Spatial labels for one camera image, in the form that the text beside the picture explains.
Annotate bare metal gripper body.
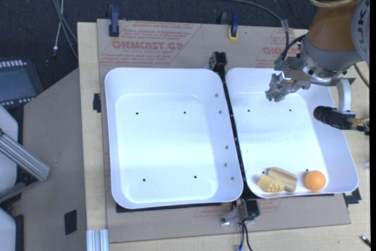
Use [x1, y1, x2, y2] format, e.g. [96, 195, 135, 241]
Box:
[275, 56, 339, 91]

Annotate white plastic tray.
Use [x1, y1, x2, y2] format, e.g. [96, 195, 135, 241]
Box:
[224, 67, 360, 199]
[104, 67, 244, 210]

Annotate thin black rod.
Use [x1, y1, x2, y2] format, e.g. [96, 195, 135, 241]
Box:
[217, 66, 251, 201]

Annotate tan toy bread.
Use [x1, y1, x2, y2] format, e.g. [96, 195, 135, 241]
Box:
[265, 166, 298, 193]

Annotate yellow toy corn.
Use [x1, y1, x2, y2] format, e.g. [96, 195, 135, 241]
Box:
[257, 173, 286, 193]

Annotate orange ball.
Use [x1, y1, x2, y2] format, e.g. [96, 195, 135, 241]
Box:
[304, 169, 327, 192]

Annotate brown cardboard board, red print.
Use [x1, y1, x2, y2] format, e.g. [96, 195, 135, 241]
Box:
[96, 18, 352, 243]

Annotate black cylinder on white bracket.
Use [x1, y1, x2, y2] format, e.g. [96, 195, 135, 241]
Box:
[313, 77, 357, 130]

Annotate black block with thin wires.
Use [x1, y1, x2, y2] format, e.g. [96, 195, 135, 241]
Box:
[208, 51, 227, 72]
[220, 198, 261, 227]

